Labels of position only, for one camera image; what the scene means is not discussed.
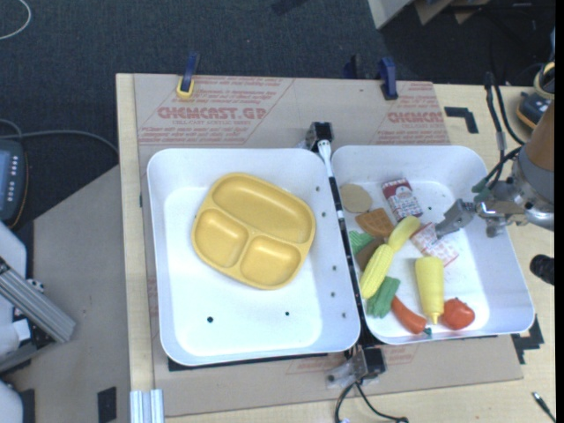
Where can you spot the red tomato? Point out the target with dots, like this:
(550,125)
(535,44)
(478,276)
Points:
(458,314)

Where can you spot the brown cardboard board red print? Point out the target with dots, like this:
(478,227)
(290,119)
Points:
(282,113)

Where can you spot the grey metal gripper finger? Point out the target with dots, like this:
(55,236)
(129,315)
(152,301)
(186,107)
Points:
(449,228)
(459,212)

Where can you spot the green lettuce leaf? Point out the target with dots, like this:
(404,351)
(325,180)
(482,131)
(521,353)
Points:
(359,240)

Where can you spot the yellow mustard bottle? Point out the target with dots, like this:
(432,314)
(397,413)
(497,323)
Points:
(429,284)

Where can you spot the black cylinder on white bracket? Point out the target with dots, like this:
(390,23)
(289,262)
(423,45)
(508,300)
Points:
(543,269)

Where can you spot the white plastic tray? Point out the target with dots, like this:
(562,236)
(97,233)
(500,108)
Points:
(484,280)
(247,324)

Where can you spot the orange waffle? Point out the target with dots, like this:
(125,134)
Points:
(374,223)

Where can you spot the red and white packet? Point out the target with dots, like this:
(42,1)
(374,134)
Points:
(436,247)

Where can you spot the pale yellow banana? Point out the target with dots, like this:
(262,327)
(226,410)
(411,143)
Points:
(405,231)

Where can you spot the orange carrot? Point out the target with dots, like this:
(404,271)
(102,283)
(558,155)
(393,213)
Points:
(407,317)

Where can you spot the yellow divided plate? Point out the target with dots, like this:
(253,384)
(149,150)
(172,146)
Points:
(253,229)

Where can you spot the tan round biscuit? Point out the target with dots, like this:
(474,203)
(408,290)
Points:
(355,198)

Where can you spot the thin black and white rod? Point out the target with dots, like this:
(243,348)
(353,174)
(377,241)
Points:
(338,210)

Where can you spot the yellow corn cob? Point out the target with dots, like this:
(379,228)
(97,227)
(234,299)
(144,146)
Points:
(376,270)

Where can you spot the green bean bundle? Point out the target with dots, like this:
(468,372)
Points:
(382,298)

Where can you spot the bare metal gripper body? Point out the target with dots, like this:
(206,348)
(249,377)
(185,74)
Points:
(506,212)

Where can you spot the red and white carton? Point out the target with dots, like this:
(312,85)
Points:
(402,200)

